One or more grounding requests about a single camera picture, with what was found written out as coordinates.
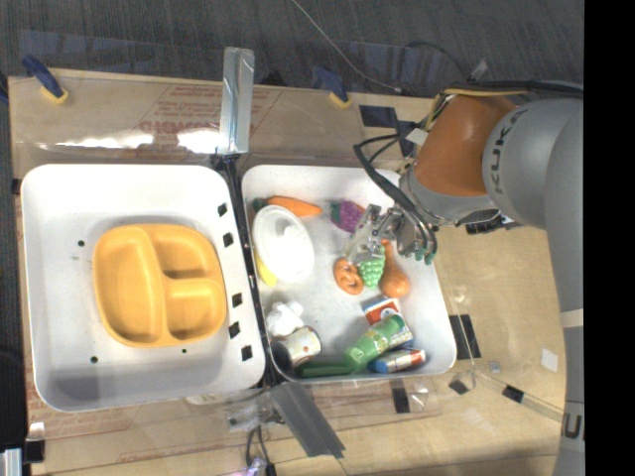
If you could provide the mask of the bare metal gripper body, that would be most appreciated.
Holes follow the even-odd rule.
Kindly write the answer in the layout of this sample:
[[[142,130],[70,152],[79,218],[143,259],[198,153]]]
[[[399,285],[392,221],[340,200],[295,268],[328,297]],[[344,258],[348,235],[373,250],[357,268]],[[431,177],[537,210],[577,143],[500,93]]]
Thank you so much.
[[[400,208],[388,208],[380,216],[378,237],[393,242],[397,252],[403,257],[416,256],[419,240],[415,225],[408,220]]]

